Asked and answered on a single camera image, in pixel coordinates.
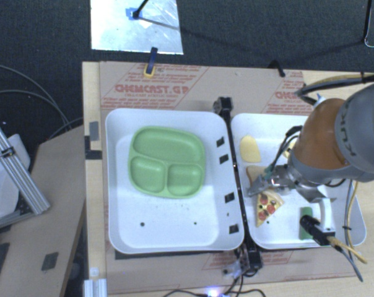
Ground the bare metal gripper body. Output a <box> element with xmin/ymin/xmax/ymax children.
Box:
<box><xmin>269</xmin><ymin>164</ymin><xmax>337</xmax><ymax>204</ymax></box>

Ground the brown bread slice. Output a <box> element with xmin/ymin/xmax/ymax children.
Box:
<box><xmin>245</xmin><ymin>165</ymin><xmax>269</xmax><ymax>192</ymax></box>

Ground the pizza slice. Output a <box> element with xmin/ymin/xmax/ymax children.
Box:
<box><xmin>255</xmin><ymin>189</ymin><xmax>285</xmax><ymax>228</ymax></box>

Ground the thin black rod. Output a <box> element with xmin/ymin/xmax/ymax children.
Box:
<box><xmin>222</xmin><ymin>108</ymin><xmax>258</xmax><ymax>270</ymax></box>

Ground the green cylinder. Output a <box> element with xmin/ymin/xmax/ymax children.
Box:
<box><xmin>298</xmin><ymin>206</ymin><xmax>313</xmax><ymax>241</ymax></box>

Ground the yellow rounded object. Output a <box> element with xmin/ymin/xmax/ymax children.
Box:
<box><xmin>282</xmin><ymin>143</ymin><xmax>297</xmax><ymax>159</ymax></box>

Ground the pale yellow potato chip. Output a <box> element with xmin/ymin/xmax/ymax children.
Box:
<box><xmin>239</xmin><ymin>134</ymin><xmax>262</xmax><ymax>163</ymax></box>

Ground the white plastic tray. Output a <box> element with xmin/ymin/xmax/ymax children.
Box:
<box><xmin>230</xmin><ymin>113</ymin><xmax>368</xmax><ymax>251</ymax></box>
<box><xmin>105</xmin><ymin>107</ymin><xmax>246</xmax><ymax>255</ymax></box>

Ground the green divided plate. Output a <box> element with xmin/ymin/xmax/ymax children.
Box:
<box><xmin>127</xmin><ymin>125</ymin><xmax>207</xmax><ymax>200</ymax></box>

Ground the brown cardboard board red print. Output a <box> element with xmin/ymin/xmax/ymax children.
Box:
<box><xmin>98</xmin><ymin>61</ymin><xmax>363</xmax><ymax>286</ymax></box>

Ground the black cylinder on white bracket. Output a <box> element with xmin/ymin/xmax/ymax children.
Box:
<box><xmin>299</xmin><ymin>196</ymin><xmax>336</xmax><ymax>247</ymax></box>

